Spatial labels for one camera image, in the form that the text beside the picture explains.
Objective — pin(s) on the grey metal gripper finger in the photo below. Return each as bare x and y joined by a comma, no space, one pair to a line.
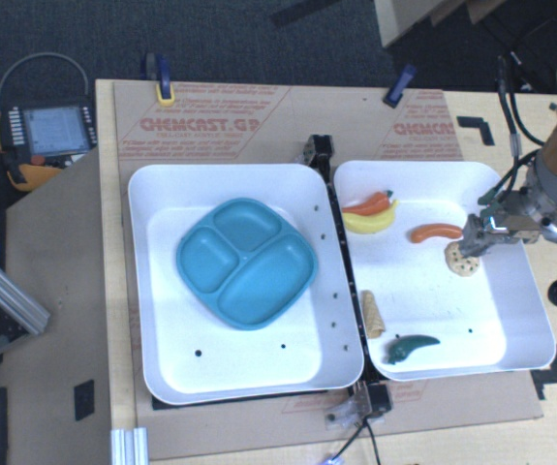
487,245
471,235

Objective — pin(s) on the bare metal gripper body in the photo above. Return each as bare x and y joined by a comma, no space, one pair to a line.
513,221

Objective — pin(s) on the tan chocolate chip biscuit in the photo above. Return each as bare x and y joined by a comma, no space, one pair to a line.
463,265

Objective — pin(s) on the orange sausage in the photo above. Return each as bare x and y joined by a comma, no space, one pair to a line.
435,233

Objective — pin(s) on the white plastic tray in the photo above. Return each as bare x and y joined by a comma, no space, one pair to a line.
433,308
171,356

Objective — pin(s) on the orange carrot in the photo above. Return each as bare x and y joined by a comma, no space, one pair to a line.
372,204

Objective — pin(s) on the yellow banana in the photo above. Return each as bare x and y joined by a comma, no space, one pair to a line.
367,223

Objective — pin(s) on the green chili pepper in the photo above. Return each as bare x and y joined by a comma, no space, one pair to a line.
411,346

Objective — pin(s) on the thin black and white rod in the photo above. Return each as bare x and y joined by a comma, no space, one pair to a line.
350,279

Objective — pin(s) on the blue divided plate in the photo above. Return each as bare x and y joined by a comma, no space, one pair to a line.
254,269

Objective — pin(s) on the brown cardboard board red print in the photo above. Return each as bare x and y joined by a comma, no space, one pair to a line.
258,434

